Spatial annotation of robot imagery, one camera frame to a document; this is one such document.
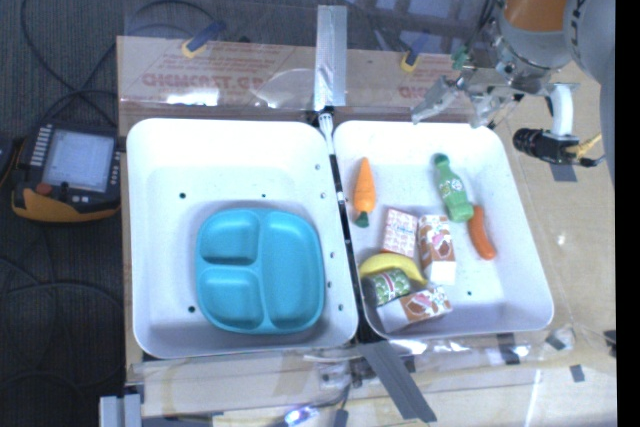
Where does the brown cardboard board red print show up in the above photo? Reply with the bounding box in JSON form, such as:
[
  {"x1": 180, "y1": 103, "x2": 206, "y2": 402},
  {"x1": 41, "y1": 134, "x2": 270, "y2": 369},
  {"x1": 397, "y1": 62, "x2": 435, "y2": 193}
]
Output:
[{"x1": 115, "y1": 34, "x2": 617, "y2": 421}]

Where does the pink and white carton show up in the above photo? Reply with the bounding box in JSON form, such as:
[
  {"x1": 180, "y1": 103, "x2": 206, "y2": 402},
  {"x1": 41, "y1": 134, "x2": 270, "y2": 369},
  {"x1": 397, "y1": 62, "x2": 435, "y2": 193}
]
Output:
[{"x1": 380, "y1": 207, "x2": 420, "y2": 260}]

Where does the yellow banana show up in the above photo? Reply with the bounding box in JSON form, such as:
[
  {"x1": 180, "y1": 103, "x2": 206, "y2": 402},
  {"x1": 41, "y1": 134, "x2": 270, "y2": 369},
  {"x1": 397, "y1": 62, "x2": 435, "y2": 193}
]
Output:
[{"x1": 358, "y1": 252, "x2": 429, "y2": 288}]

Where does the black cylinder on white bracket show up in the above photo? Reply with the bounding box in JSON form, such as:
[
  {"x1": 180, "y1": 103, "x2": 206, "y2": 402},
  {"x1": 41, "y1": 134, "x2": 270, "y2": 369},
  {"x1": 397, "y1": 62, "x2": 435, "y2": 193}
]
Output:
[{"x1": 512, "y1": 82, "x2": 582, "y2": 165}]

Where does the green bottle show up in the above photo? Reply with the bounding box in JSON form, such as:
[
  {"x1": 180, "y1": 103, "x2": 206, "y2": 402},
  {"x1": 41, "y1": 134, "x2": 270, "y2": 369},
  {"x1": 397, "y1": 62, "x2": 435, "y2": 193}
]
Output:
[{"x1": 432, "y1": 152, "x2": 475, "y2": 223}]

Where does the orange carrot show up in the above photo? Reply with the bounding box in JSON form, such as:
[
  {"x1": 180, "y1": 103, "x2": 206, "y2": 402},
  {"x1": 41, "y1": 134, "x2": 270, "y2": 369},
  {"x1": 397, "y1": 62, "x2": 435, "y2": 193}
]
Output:
[{"x1": 352, "y1": 156, "x2": 377, "y2": 228}]

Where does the green can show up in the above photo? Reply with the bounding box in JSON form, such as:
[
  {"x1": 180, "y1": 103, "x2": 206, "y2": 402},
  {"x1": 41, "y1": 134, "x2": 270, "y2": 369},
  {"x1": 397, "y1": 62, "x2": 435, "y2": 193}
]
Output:
[{"x1": 362, "y1": 267, "x2": 413, "y2": 308}]

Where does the white plastic tray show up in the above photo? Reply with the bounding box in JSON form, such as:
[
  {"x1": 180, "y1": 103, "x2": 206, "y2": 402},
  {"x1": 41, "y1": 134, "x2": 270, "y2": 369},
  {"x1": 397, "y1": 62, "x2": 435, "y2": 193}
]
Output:
[
  {"x1": 125, "y1": 117, "x2": 360, "y2": 360},
  {"x1": 332, "y1": 119, "x2": 555, "y2": 342}
]

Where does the blue divided plate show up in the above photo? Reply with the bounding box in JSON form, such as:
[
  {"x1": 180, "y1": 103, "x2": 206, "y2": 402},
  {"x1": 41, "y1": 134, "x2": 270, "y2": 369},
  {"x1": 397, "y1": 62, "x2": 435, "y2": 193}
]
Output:
[{"x1": 194, "y1": 208, "x2": 326, "y2": 335}]

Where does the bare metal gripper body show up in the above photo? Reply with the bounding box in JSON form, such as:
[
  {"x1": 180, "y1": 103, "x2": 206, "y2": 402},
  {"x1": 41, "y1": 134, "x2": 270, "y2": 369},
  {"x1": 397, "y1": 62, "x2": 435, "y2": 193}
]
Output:
[{"x1": 452, "y1": 48, "x2": 554, "y2": 104}]

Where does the orange sausage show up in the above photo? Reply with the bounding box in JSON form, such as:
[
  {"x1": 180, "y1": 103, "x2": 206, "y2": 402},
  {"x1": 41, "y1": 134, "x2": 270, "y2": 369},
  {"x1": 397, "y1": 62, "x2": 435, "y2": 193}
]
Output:
[{"x1": 467, "y1": 204, "x2": 498, "y2": 262}]

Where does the orange and white carton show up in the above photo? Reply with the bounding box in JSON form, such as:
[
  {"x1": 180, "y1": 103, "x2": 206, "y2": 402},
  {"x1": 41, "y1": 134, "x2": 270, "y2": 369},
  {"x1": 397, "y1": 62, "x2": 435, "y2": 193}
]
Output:
[
  {"x1": 417, "y1": 213, "x2": 458, "y2": 287},
  {"x1": 375, "y1": 284, "x2": 455, "y2": 334}
]

